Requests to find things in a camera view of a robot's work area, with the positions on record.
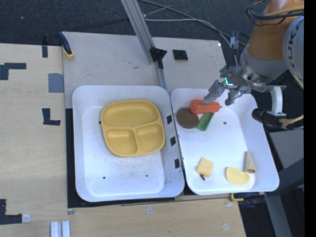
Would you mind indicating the yellow flat slice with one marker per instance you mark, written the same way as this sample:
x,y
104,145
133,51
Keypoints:
x,y
237,176

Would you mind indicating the pale wood board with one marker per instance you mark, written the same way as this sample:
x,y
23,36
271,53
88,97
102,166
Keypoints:
x,y
111,63

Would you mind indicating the black cylinder on white bracket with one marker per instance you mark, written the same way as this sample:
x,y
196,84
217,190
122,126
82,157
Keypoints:
x,y
267,117

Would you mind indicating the yellow divided plate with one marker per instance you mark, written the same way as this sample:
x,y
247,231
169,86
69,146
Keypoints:
x,y
130,117

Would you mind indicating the yellow cheese block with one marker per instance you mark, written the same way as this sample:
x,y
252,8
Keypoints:
x,y
205,167

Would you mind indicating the white plastic tray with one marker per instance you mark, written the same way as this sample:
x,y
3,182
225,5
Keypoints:
x,y
128,176
222,144

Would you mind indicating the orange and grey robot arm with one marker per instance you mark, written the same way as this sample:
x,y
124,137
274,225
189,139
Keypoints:
x,y
269,38

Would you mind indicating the beige ice cream cone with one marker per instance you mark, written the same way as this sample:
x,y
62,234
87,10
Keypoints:
x,y
249,163

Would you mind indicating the black square block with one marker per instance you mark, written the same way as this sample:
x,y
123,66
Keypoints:
x,y
180,54

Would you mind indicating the green toy vegetable stick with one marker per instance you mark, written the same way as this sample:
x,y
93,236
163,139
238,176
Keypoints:
x,y
205,122

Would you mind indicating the brown round biscuit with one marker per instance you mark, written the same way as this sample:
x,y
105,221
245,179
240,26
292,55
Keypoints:
x,y
186,120

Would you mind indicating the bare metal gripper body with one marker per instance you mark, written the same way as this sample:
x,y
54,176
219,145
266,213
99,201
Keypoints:
x,y
238,76

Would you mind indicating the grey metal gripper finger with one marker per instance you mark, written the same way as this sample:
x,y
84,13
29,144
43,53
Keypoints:
x,y
214,90
234,94

